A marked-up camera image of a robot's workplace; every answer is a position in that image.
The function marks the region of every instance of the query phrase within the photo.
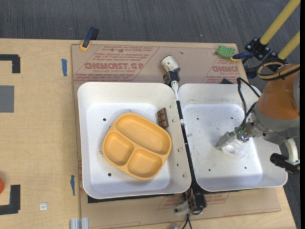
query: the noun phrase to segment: wooden table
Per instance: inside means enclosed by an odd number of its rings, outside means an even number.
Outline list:
[[[21,185],[21,209],[17,214],[1,215],[0,228],[69,228],[70,219],[81,218],[71,66],[71,45],[78,43],[0,39],[0,54],[18,54],[21,58],[21,74],[11,72],[11,62],[0,61],[0,85],[14,85],[15,94],[14,113],[0,113],[0,177],[6,184],[0,205],[8,204],[10,185]],[[150,42],[149,45],[171,46],[172,43]],[[175,45],[198,47],[198,43]],[[66,77],[62,74],[61,59],[67,60]],[[75,196],[71,192],[72,175]],[[295,228],[284,189],[276,188],[276,194],[279,212],[193,220],[192,226],[197,229]],[[48,203],[47,210],[40,210],[40,203],[44,202]],[[171,224],[159,224],[158,228],[169,228]]]

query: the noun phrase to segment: yellow pole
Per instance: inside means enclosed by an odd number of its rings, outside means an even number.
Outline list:
[[[271,24],[265,34],[261,37],[260,42],[263,45],[267,45],[275,33],[281,28],[284,22],[300,4],[301,0],[290,0],[284,7],[282,12],[277,16],[275,21]]]
[[[287,58],[287,56],[300,44],[300,35],[301,32],[298,31],[290,42],[278,53],[277,57],[283,60]]]

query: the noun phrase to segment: cardboard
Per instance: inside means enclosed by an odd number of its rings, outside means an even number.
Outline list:
[[[162,83],[165,70],[161,60],[171,55],[181,68],[179,85],[185,83],[220,83],[224,78],[236,83],[246,78],[241,62],[217,55],[218,46],[158,47],[137,45],[91,45],[82,52],[72,45],[73,84],[79,159],[81,216],[89,218],[90,228],[122,228],[165,222],[184,221],[175,206],[183,202],[181,194],[154,198],[88,203],[82,187],[81,147],[77,90],[85,82],[156,82]],[[244,190],[206,195],[207,208],[192,219],[229,217],[279,211],[274,188]]]

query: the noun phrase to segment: red object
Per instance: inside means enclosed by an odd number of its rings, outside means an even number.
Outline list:
[[[4,182],[3,180],[0,178],[0,193],[4,190]]]

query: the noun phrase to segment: orange plate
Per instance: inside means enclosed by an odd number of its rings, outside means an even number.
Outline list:
[[[134,113],[117,118],[102,144],[106,160],[141,180],[158,174],[171,148],[171,137],[164,129]]]

